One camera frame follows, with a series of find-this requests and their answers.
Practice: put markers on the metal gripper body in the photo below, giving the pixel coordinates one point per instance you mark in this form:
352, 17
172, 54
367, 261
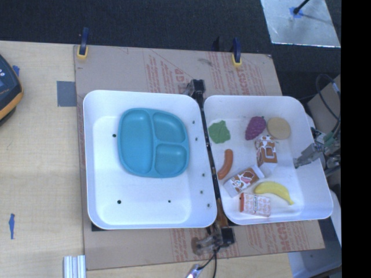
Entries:
319, 143

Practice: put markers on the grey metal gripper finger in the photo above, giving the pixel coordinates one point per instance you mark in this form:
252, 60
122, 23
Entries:
304, 155

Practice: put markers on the white plastic tray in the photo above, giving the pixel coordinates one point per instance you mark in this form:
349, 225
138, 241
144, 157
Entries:
307, 190
145, 201

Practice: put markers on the tan round biscuit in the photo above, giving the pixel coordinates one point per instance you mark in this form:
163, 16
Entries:
279, 128

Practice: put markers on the brown and white carton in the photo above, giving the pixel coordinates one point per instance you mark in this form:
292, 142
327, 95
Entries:
266, 153
243, 181

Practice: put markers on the yellow banana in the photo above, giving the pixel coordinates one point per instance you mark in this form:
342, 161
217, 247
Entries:
274, 189

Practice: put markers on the purple grapes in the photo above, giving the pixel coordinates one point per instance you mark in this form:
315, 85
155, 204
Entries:
255, 128

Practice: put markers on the orange and white carton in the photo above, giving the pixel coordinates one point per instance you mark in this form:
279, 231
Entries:
255, 205

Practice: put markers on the orange sausage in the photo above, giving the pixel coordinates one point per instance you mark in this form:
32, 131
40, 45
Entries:
227, 162

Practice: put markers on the green lettuce leaf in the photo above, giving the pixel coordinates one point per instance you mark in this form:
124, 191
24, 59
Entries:
218, 132

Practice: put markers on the thin black and white rod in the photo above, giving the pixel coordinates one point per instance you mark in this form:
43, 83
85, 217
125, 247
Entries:
209, 152

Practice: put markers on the brown cardboard board red print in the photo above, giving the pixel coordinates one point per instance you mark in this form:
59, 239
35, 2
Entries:
174, 65

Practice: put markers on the blue divided plate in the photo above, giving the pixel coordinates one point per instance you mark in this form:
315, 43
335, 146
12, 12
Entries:
136, 143

